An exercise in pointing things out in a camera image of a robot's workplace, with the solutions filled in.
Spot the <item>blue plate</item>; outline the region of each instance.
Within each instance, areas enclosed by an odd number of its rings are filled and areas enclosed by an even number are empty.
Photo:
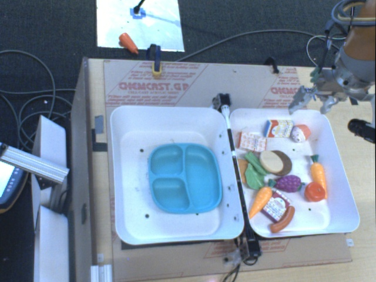
[[[169,213],[202,213],[222,199],[217,159],[203,145],[162,145],[149,157],[149,182],[156,205]]]

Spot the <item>toy tomato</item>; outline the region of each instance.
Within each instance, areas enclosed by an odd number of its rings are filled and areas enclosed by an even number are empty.
[[[319,202],[325,199],[325,189],[317,182],[311,182],[305,187],[304,196],[310,202]]]

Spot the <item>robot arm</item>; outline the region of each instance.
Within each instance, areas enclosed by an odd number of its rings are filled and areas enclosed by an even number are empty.
[[[351,7],[362,5],[356,18],[346,15]],[[311,74],[314,86],[301,87],[288,109],[290,113],[302,108],[315,96],[322,102],[321,113],[348,97],[371,102],[372,123],[353,119],[348,128],[357,136],[375,143],[375,95],[368,90],[375,84],[375,25],[376,0],[343,0],[332,11],[332,20],[351,26],[331,69],[316,68]]]

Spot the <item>brown sausage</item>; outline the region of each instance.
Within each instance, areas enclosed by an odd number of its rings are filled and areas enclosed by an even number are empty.
[[[282,215],[281,219],[270,226],[272,233],[278,233],[280,230],[287,227],[287,225],[292,221],[295,214],[295,208],[293,206],[288,206],[286,212]]]

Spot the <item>device screen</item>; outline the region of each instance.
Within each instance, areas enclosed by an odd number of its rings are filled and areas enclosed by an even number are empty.
[[[13,165],[0,161],[0,197],[4,194],[4,190],[12,176],[14,168]]]

